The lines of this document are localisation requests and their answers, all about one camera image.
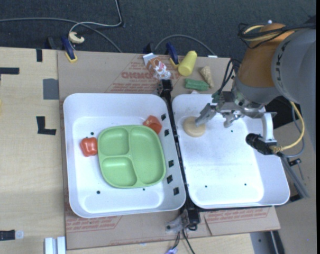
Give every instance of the wire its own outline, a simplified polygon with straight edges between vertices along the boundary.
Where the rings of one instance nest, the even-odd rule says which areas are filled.
[[[193,254],[195,254],[195,252],[194,252],[193,248],[191,247],[191,245],[190,245],[190,243],[189,243],[189,241],[188,241],[188,238],[187,238],[187,236],[186,236],[186,234],[185,234],[185,229],[182,229],[182,233],[183,233],[183,237],[186,239],[186,242],[187,242],[187,244],[188,244],[191,252],[192,252]]]
[[[69,33],[71,31],[73,31],[75,27],[77,27],[79,25],[82,25],[82,24],[98,25],[98,26],[103,26],[103,27],[107,27],[107,28],[119,27],[123,23],[122,22],[122,16],[121,16],[120,7],[118,5],[118,1],[117,0],[115,0],[115,4],[116,4],[116,8],[117,8],[119,23],[117,23],[117,24],[101,24],[101,23],[96,23],[96,22],[80,22],[80,23],[77,23],[77,24],[73,25],[73,27],[69,30]]]
[[[287,149],[290,149],[290,148],[294,147],[295,145],[297,145],[297,144],[302,140],[302,138],[303,138],[303,136],[304,136],[305,125],[304,125],[304,120],[303,120],[303,118],[302,118],[302,116],[301,116],[301,113],[300,113],[300,111],[297,109],[297,107],[296,107],[296,105],[295,105],[294,102],[290,101],[290,104],[292,105],[292,107],[293,107],[293,109],[295,110],[297,116],[299,117],[299,120],[301,121],[302,130],[301,130],[301,133],[300,133],[298,139],[297,139],[295,142],[293,142],[292,144],[287,145],[287,146],[280,146],[280,147],[278,147],[278,146],[270,146],[270,149],[272,149],[272,151],[273,151],[274,153],[281,152],[281,151],[283,151],[283,150],[287,150]]]
[[[220,95],[221,94],[221,91],[223,90],[223,88],[225,87],[225,85],[228,83],[228,81],[230,80],[230,78],[232,77],[232,74],[233,74],[233,71],[235,69],[235,67],[238,67],[238,66],[235,66],[233,65],[231,70],[230,70],[230,73],[228,74],[228,71],[229,71],[229,67],[230,67],[230,64],[233,63],[233,62],[237,62],[237,63],[241,63],[239,60],[237,59],[234,59],[234,58],[231,58],[227,64],[227,67],[226,67],[226,70],[225,70],[225,73],[224,73],[224,76],[223,76],[223,80],[222,80],[222,83],[221,83],[221,86],[220,88],[212,95],[212,98],[216,97],[217,95]]]
[[[118,1],[115,0],[116,3],[116,7],[117,7],[117,12],[118,12],[118,16],[119,16],[119,23],[118,24],[113,24],[113,25],[108,25],[108,24],[100,24],[100,23],[94,23],[94,22],[77,22],[77,21],[73,21],[73,20],[69,20],[69,19],[63,19],[63,18],[54,18],[54,17],[23,17],[23,18],[11,18],[11,19],[2,19],[0,20],[0,23],[4,23],[4,22],[16,22],[16,21],[59,21],[59,22],[67,22],[67,23],[73,23],[75,25],[73,25],[73,27],[70,29],[70,32],[78,25],[81,25],[85,28],[88,28],[92,31],[94,31],[95,33],[99,34],[100,36],[104,37],[111,45],[113,45],[115,47],[115,49],[118,52],[122,53],[122,50],[110,39],[108,38],[105,34],[101,33],[100,31],[90,27],[87,24],[95,24],[95,25],[99,25],[99,26],[104,26],[104,27],[109,27],[109,28],[115,28],[118,27],[120,25],[122,25],[123,21],[122,21],[122,16],[121,16],[121,11],[120,11],[120,7],[118,5]]]
[[[170,249],[173,250],[174,248],[176,248],[178,246],[179,242],[180,242],[180,232],[177,233],[175,243]]]
[[[246,24],[239,24],[239,32],[237,36],[247,45],[248,48],[254,49],[258,47],[259,45],[273,40],[277,38],[278,36],[289,32],[289,31],[297,31],[300,29],[315,29],[316,23],[305,23],[301,25],[290,25],[290,26],[283,26],[278,29],[273,30],[267,30],[267,31],[260,31],[255,33],[250,33],[253,30],[260,29],[264,27],[266,24],[252,24],[252,25],[246,25]],[[247,44],[246,41],[261,41],[260,43],[256,44],[255,46],[251,47]]]
[[[201,44],[204,48],[206,48],[212,55],[216,55],[212,49],[210,49],[207,45],[205,45],[203,42],[199,41],[198,39],[195,39],[191,36],[188,35],[182,35],[182,34],[174,34],[174,35],[170,35],[168,37],[165,37],[164,39],[162,39],[154,48],[154,51],[156,51],[158,49],[158,47],[160,46],[160,44],[162,44],[164,41],[172,39],[172,38],[186,38],[186,39],[190,39],[193,41],[196,41],[197,43]]]
[[[294,124],[295,124],[296,128],[298,129],[299,133],[301,134],[301,129],[300,129],[300,127],[297,125],[297,122],[296,122],[295,110],[294,110],[294,107],[293,107],[293,106],[291,107],[291,112],[292,112],[292,120],[294,121]],[[302,137],[302,147],[301,147],[301,149],[300,149],[300,151],[299,151],[298,153],[296,153],[296,154],[294,154],[294,155],[286,155],[286,154],[280,152],[280,153],[278,154],[278,156],[280,156],[280,157],[282,156],[282,157],[285,157],[285,158],[298,157],[298,156],[300,156],[300,155],[303,153],[304,147],[305,147],[304,138]]]

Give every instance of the gray carpet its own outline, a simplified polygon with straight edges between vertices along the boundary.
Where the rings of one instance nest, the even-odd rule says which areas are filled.
[[[239,23],[273,20],[286,25],[316,15],[316,0],[118,0],[125,27],[99,29],[123,52],[140,53],[149,42],[172,34],[186,34],[209,46],[219,57],[242,59],[245,45],[237,38]],[[105,24],[118,22],[114,0],[0,0],[0,19],[57,17]],[[48,36],[61,47],[60,37],[71,23],[16,21],[0,23],[0,46],[43,48]],[[117,52],[98,34],[79,28],[86,41],[79,50]],[[210,52],[185,38],[170,40],[179,55]],[[165,43],[157,52],[164,53]]]

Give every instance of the yellow cable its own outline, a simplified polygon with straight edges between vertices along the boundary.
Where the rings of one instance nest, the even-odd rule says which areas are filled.
[[[271,146],[270,149],[272,149],[272,151],[273,151],[274,153],[277,153],[277,152],[279,152],[279,151],[287,150],[287,149],[290,149],[290,148],[294,147],[295,145],[297,145],[297,144],[302,140],[302,138],[303,138],[303,136],[304,136],[305,125],[304,125],[304,120],[303,120],[303,118],[302,118],[302,116],[301,116],[301,113],[299,112],[299,110],[298,110],[298,108],[296,107],[296,105],[295,105],[294,102],[290,101],[290,104],[291,104],[292,107],[294,108],[297,116],[299,117],[299,120],[301,121],[302,130],[301,130],[301,133],[300,133],[298,139],[297,139],[294,143],[292,143],[292,144],[290,144],[290,145],[287,145],[287,146],[280,146],[280,147],[278,147],[278,146]]]
[[[258,29],[258,28],[262,28],[264,27],[265,25],[253,25],[249,28],[247,28],[243,34],[247,34],[248,32],[254,30],[254,29]],[[273,38],[275,35],[277,35],[278,33],[280,33],[280,31],[278,32],[272,32],[270,34],[267,34],[267,35],[263,35],[263,36],[260,36],[260,37],[256,37],[256,38],[253,38],[253,39],[245,39],[246,41],[257,41],[257,40],[269,40],[271,38]]]

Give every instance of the white tray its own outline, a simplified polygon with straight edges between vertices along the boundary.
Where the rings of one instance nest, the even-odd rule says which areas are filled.
[[[171,211],[183,206],[186,192],[167,106],[160,97],[151,94],[72,94],[65,99],[63,111],[69,202],[77,215],[85,218],[128,215]],[[149,115],[156,116],[162,123],[159,138],[166,159],[164,179],[144,188],[110,186],[102,177],[98,156],[85,157],[80,141],[85,137],[98,137],[108,127],[142,125]]]
[[[189,94],[174,98],[172,108],[179,135],[188,191],[199,207],[234,208],[281,205],[289,200],[289,186],[280,158],[258,153],[247,145],[249,133],[262,134],[260,119],[244,117],[223,126],[217,114],[199,138],[182,127],[189,116],[199,116],[211,95]]]

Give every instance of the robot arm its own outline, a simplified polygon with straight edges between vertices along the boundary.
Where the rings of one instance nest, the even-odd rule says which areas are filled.
[[[260,32],[247,35],[253,29]],[[301,106],[305,127],[316,151],[316,25],[287,28],[282,24],[251,26],[242,31],[245,40],[251,40],[239,70],[233,80],[230,92],[213,94],[213,103],[207,104],[196,119],[196,125],[206,123],[217,113],[226,119],[225,127],[243,117],[262,119],[263,136],[248,137],[253,147],[259,147],[264,154],[273,153],[275,140],[272,129],[267,127],[267,113],[264,106],[277,96],[284,96]]]

